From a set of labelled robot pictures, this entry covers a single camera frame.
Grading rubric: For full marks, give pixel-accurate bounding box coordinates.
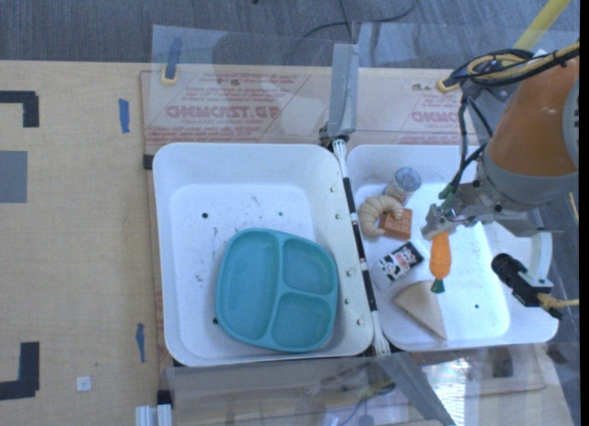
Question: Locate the cow print carton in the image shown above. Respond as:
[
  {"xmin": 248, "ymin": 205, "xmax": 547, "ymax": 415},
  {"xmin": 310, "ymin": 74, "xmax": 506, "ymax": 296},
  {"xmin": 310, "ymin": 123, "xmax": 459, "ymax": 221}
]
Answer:
[{"xmin": 376, "ymin": 240, "xmax": 426, "ymax": 288}]

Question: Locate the thin black and white rod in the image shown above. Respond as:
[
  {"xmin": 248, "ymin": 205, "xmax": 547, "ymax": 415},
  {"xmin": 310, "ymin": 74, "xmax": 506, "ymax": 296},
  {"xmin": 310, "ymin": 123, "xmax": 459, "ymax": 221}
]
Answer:
[{"xmin": 331, "ymin": 137, "xmax": 392, "ymax": 357}]

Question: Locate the white plastic tray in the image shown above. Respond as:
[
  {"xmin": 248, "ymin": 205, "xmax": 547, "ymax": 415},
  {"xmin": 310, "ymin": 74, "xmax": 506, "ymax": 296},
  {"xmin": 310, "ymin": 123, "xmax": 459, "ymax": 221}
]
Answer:
[
  {"xmin": 151, "ymin": 141, "xmax": 375, "ymax": 368},
  {"xmin": 344, "ymin": 143, "xmax": 560, "ymax": 353}
]

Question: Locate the teal divided plate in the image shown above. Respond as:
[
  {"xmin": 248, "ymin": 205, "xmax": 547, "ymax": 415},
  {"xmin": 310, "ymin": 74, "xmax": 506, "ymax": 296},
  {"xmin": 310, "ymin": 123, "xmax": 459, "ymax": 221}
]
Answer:
[{"xmin": 214, "ymin": 227, "xmax": 341, "ymax": 354}]

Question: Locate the orange-brown waffle biscuit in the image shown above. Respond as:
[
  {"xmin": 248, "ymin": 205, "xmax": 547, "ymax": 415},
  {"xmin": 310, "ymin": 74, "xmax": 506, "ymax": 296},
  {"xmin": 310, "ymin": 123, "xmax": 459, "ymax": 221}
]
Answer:
[{"xmin": 379, "ymin": 206, "xmax": 414, "ymax": 241}]

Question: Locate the small grey can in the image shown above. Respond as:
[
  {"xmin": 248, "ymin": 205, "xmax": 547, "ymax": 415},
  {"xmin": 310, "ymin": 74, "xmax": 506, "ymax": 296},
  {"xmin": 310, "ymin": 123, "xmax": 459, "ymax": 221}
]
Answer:
[{"xmin": 383, "ymin": 166, "xmax": 422, "ymax": 206}]

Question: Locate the black cylinder on white bracket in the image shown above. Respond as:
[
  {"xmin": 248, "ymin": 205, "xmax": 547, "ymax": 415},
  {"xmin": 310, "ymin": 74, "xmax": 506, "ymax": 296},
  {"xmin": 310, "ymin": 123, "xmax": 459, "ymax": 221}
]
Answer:
[{"xmin": 490, "ymin": 229, "xmax": 557, "ymax": 309}]

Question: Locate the tan triangular bread slice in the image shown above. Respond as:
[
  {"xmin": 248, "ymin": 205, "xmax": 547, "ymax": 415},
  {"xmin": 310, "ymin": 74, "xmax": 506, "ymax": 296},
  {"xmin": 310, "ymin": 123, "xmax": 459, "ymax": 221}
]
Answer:
[{"xmin": 391, "ymin": 279, "xmax": 449, "ymax": 341}]

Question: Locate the orange carrot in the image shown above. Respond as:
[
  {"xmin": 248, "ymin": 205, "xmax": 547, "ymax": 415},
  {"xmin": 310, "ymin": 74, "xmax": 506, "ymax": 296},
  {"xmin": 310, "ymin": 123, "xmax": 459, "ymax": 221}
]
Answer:
[{"xmin": 428, "ymin": 230, "xmax": 454, "ymax": 295}]

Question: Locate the tan croissant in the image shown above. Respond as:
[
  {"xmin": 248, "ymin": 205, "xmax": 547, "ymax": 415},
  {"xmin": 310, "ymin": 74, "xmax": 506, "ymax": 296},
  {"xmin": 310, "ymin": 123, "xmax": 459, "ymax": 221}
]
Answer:
[{"xmin": 357, "ymin": 194, "xmax": 406, "ymax": 238}]

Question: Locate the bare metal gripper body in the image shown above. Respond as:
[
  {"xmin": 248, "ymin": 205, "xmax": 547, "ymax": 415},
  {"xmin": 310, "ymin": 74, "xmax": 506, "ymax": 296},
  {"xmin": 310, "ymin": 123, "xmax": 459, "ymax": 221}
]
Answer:
[{"xmin": 445, "ymin": 181, "xmax": 551, "ymax": 238}]

